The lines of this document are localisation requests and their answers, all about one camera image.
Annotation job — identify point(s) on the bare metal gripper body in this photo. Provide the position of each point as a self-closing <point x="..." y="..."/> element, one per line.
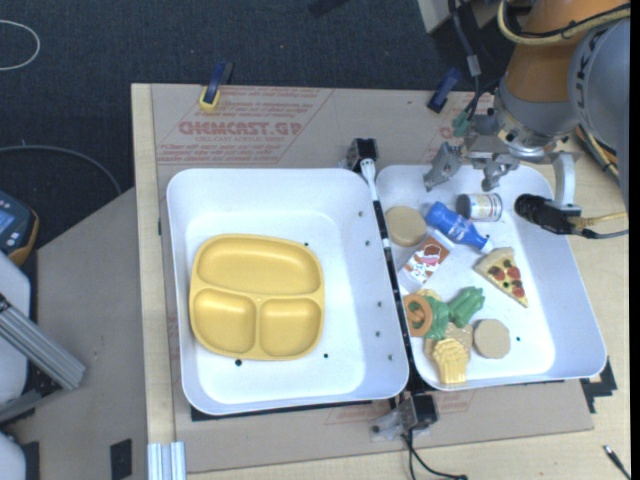
<point x="492" y="140"/>

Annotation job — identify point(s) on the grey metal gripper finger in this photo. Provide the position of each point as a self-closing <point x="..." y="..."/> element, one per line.
<point x="442" y="165"/>
<point x="494" y="170"/>

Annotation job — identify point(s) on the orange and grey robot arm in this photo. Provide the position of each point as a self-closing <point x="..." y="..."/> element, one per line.
<point x="552" y="43"/>

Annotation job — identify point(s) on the small white can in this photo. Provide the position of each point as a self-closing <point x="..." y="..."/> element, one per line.
<point x="482" y="206"/>

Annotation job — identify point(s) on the blue bottle white cap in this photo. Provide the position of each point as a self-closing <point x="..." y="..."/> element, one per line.
<point x="450" y="223"/>

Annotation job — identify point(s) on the tan round biscuit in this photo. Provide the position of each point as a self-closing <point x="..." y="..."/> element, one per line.
<point x="405" y="225"/>
<point x="492" y="339"/>

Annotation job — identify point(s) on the thin black and white rod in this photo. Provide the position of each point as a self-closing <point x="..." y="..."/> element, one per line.
<point x="378" y="208"/>

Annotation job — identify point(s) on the white and brown carton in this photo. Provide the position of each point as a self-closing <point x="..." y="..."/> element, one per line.
<point x="425" y="260"/>

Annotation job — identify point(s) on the toy pizza slice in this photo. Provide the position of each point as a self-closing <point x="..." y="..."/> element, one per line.
<point x="505" y="273"/>

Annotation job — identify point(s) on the white plastic tray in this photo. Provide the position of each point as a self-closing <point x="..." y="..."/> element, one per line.
<point x="345" y="293"/>
<point x="550" y="288"/>

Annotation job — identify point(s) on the green toy asparagus bunch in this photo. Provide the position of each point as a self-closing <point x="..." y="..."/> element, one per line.
<point x="467" y="303"/>

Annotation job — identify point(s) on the orange pretzel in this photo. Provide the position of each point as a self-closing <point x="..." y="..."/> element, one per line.
<point x="412" y="313"/>

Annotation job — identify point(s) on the green toy lettuce leaf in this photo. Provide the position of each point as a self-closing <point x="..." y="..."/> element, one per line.
<point x="439" y="320"/>

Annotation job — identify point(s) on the tan toy waffle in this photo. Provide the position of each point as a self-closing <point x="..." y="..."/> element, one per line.
<point x="462" y="335"/>

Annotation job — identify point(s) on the brown cardboard board red print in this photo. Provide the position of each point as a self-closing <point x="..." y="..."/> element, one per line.
<point x="280" y="118"/>

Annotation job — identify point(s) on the yellow toy fries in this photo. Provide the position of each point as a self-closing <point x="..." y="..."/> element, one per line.
<point x="450" y="363"/>

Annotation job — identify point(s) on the yellow divided plate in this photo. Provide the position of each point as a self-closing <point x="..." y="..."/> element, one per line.
<point x="257" y="295"/>

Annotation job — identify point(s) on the black cylinder on white bracket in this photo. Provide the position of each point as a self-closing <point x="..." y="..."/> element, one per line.
<point x="542" y="213"/>

